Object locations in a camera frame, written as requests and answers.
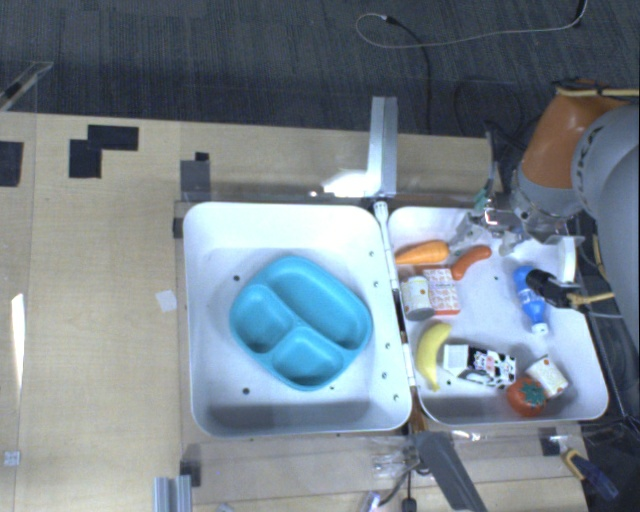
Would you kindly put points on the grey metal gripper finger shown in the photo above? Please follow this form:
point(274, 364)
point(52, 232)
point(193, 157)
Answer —
point(465, 235)
point(511, 244)

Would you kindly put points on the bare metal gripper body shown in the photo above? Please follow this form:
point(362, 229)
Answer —
point(540, 222)

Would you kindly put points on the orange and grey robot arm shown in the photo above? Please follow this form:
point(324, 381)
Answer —
point(607, 165)

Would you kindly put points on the orange-red sausage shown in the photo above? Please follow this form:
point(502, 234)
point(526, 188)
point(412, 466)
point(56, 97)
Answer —
point(467, 261)

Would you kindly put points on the orange carrot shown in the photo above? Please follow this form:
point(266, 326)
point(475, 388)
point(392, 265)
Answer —
point(422, 253)

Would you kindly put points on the orange and white carton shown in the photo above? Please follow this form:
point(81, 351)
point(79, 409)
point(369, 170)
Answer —
point(442, 292)

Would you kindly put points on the blue plastic bottle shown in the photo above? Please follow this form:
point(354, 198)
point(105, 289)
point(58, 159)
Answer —
point(530, 305)

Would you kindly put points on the white plastic tray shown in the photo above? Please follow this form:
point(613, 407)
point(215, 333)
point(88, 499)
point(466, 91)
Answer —
point(220, 350)
point(495, 310)

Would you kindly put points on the white can with orange print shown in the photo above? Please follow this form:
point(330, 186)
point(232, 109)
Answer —
point(415, 297)

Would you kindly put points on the yellow banana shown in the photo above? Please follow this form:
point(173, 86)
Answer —
point(430, 350)

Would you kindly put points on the white cube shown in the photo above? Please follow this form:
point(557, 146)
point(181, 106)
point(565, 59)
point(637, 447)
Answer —
point(455, 357)

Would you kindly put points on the black and white cow-print carton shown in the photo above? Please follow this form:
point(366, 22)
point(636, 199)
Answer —
point(492, 367)

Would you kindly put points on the white cup with orange print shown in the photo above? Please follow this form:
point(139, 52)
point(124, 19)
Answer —
point(549, 376)

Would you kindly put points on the red tomato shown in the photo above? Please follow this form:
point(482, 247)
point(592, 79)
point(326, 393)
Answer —
point(526, 397)

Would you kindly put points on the blue divided plate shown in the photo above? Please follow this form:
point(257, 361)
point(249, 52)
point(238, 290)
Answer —
point(300, 320)

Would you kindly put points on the black cylinder on white bracket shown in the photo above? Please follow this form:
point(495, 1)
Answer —
point(547, 287)

